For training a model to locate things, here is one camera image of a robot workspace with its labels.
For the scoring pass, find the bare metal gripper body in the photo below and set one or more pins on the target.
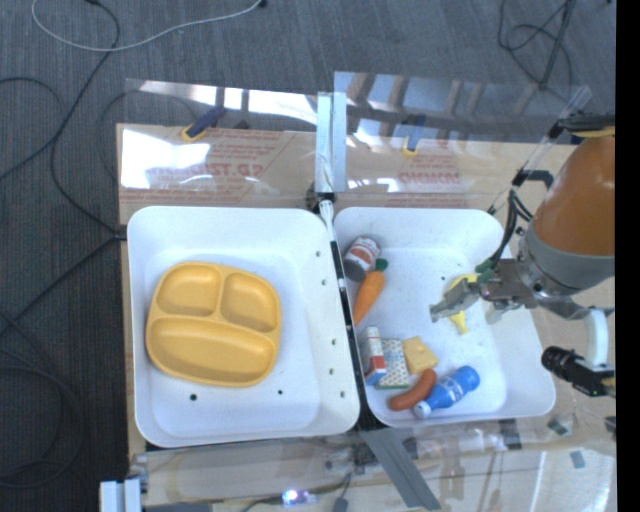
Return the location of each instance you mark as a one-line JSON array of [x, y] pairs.
[[512, 285]]

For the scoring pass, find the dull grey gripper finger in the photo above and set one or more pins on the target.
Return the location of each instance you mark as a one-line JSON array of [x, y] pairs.
[[446, 305], [469, 287]]

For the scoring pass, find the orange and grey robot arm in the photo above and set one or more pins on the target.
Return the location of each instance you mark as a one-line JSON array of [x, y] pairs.
[[575, 200]]

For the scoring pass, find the yellow banana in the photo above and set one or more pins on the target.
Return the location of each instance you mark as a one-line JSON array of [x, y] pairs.
[[460, 322]]

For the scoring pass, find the yellow cheese slice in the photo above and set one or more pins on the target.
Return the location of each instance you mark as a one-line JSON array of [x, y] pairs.
[[420, 356]]

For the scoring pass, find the white plastic tray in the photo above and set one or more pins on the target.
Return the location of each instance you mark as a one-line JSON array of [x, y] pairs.
[[225, 230], [430, 240]]

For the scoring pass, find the orange carrot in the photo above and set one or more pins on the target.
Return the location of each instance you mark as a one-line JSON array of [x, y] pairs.
[[369, 292]]

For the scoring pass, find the blue bottle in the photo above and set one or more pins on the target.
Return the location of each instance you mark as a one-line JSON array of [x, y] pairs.
[[450, 390]]

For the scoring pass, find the red and white carton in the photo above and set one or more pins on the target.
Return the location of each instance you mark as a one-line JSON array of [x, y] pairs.
[[374, 355]]

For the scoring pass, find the brown sausage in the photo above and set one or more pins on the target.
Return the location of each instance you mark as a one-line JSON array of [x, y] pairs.
[[415, 392]]

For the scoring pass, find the red and white can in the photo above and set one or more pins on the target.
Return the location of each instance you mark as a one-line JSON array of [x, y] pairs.
[[362, 252]]

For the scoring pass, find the yellow divided plate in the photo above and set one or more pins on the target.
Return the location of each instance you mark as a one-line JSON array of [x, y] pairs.
[[210, 325]]

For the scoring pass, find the brown cardboard board red print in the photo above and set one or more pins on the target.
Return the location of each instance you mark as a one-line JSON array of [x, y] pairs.
[[165, 195]]

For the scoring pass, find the black cylinder on white bracket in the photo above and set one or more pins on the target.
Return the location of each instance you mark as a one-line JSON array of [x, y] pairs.
[[575, 367]]

